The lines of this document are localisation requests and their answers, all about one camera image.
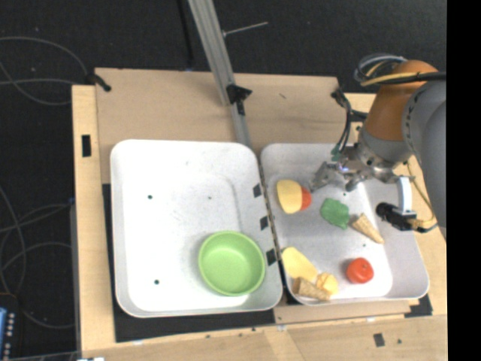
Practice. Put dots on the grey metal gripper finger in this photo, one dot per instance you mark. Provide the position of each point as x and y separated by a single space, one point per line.
352 182
322 177

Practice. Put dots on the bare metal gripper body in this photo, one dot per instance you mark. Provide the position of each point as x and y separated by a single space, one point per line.
366 165

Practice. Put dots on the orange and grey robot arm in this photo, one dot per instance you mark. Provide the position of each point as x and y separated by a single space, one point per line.
406 115

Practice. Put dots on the green toy lettuce leaf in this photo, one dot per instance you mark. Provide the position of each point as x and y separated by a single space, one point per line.
334 212

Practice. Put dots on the yellow and red toy fruit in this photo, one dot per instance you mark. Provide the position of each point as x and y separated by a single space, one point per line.
289 196

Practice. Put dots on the tan ice cream cone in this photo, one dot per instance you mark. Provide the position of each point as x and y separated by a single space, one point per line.
368 228

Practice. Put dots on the white plastic tray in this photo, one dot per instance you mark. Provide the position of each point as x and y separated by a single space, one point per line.
169 209
330 239

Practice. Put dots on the red toy tomato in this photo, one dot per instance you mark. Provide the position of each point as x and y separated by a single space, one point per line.
359 270

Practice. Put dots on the pale yellow toy slice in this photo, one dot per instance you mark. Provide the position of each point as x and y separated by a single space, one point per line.
297 263

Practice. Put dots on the yellow ice cream cone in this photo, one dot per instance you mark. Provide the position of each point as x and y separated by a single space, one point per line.
313 288

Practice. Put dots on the green bowl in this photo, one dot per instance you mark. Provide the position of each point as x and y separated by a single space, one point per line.
231 263

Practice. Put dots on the pale wood board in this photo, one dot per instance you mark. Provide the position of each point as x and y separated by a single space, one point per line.
169 104

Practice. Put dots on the black cylinder on white bracket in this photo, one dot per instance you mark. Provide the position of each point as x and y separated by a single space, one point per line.
398 209

